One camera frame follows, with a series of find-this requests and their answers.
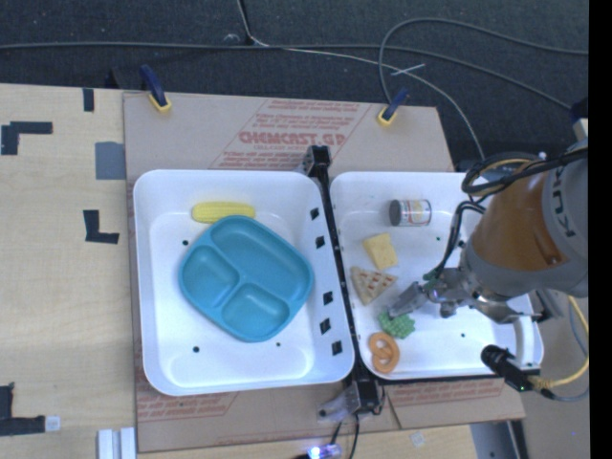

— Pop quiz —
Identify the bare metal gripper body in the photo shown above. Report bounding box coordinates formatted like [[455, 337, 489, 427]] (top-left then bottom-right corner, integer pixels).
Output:
[[424, 267, 541, 325]]

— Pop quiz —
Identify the black cylinder on white bracket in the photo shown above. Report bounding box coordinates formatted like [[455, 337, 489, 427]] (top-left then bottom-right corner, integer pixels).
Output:
[[479, 314, 539, 393]]

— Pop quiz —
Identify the yellow corn cob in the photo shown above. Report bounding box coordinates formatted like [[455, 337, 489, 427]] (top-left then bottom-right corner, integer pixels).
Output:
[[190, 201, 257, 225]]

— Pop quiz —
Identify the blue divided plate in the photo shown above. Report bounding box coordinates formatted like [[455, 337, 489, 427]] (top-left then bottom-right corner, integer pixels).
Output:
[[178, 214, 316, 344]]

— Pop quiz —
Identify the white plastic tray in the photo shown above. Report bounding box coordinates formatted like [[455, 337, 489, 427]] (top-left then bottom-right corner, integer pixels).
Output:
[[329, 170, 545, 382], [132, 168, 357, 398]]

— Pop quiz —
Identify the thin black rod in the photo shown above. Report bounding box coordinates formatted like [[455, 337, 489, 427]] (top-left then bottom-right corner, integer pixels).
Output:
[[317, 167, 367, 384]]

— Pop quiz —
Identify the tan waffle slice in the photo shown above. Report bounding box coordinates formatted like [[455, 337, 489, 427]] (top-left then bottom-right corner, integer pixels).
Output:
[[349, 265, 399, 307]]

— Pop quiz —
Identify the yellow cheese wedge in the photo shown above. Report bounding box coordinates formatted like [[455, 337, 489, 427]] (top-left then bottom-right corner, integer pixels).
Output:
[[361, 232, 400, 272]]

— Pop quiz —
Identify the black block with thin wires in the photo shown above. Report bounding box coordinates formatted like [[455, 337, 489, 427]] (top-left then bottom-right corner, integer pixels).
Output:
[[302, 144, 333, 178], [352, 377, 384, 414]]

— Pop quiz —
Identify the small white and red can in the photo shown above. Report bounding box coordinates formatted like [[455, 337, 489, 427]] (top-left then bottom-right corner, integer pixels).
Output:
[[387, 198, 433, 228]]

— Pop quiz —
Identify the brown cardboard board red print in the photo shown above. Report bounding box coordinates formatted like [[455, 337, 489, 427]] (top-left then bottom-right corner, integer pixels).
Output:
[[121, 91, 527, 454]]

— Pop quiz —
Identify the orange pretzel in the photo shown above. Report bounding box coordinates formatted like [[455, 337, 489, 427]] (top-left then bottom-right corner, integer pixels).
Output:
[[367, 331, 402, 374]]

